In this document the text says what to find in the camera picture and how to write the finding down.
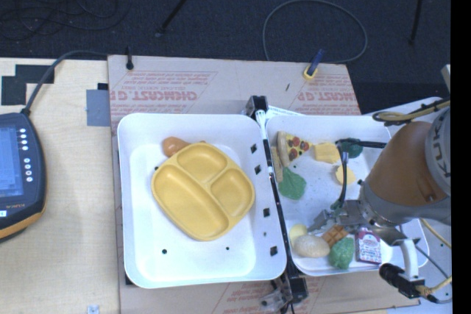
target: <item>screen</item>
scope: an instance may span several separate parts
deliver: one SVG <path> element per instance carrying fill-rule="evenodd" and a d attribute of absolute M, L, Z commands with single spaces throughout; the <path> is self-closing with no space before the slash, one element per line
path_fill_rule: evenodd
<path fill-rule="evenodd" d="M 0 198 L 23 193 L 16 128 L 3 126 L 0 127 Z"/>

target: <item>toy pizza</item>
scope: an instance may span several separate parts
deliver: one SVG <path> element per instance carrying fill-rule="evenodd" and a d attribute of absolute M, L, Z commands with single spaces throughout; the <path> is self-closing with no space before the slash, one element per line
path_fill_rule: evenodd
<path fill-rule="evenodd" d="M 281 163 L 284 167 L 288 167 L 295 159 L 309 150 L 311 143 L 296 135 L 278 131 L 277 146 Z"/>

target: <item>white tray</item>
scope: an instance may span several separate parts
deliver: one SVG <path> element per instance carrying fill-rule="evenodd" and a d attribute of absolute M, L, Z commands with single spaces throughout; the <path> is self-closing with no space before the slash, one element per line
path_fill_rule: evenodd
<path fill-rule="evenodd" d="M 117 133 L 124 267 L 137 286 L 269 280 L 284 272 L 286 250 L 255 121 L 245 115 L 134 113 L 121 120 Z M 169 136 L 213 144 L 251 179 L 255 202 L 226 235 L 212 241 L 190 238 L 152 196 L 151 178 L 167 158 L 161 145 Z"/>
<path fill-rule="evenodd" d="M 370 116 L 365 115 L 279 115 L 268 120 L 266 130 L 272 146 L 276 146 L 278 131 L 297 135 L 314 144 L 334 143 L 341 138 L 378 142 L 388 142 L 390 139 L 388 129 L 381 122 L 374 121 Z M 352 169 L 357 180 L 366 178 L 380 152 L 381 149 L 364 148 L 360 156 L 349 159 L 348 167 Z M 322 210 L 329 210 L 330 205 L 337 200 L 341 192 L 341 185 L 335 177 L 335 170 L 340 165 L 340 160 L 333 165 L 315 161 L 313 149 L 290 165 L 291 171 L 304 178 L 307 185 L 300 200 L 288 199 L 280 194 L 280 203 L 288 232 L 293 225 L 298 223 L 309 227 Z M 357 182 L 348 185 L 346 199 L 357 199 L 359 191 L 360 185 Z M 419 220 L 405 224 L 403 231 L 410 238 L 420 238 L 419 247 L 428 254 L 427 241 Z M 391 247 L 381 241 L 381 254 L 383 263 L 392 263 L 404 268 L 403 253 L 400 247 Z M 421 267 L 427 260 L 420 253 L 417 254 L 419 267 Z M 356 262 L 354 258 L 348 270 L 341 270 L 332 267 L 327 257 L 307 258 L 301 257 L 295 252 L 292 256 L 296 267 L 309 276 L 344 274 L 379 268 L 378 265 Z"/>

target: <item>yellow plate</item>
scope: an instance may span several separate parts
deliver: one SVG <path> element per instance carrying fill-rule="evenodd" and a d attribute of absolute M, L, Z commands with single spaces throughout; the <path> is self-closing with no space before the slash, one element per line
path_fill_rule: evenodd
<path fill-rule="evenodd" d="M 255 189 L 244 171 L 208 143 L 186 146 L 152 176 L 152 194 L 165 214 L 195 240 L 215 240 L 250 210 Z"/>

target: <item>black floor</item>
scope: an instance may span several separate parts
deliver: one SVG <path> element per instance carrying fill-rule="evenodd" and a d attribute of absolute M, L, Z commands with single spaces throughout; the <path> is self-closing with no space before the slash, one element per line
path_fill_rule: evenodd
<path fill-rule="evenodd" d="M 129 47 L 306 63 L 324 49 L 324 62 L 347 65 L 363 113 L 449 94 L 440 71 L 450 64 L 451 0 L 422 0 L 418 18 L 418 0 L 187 0 L 169 19 L 179 1 L 2 0 L 0 56 Z"/>

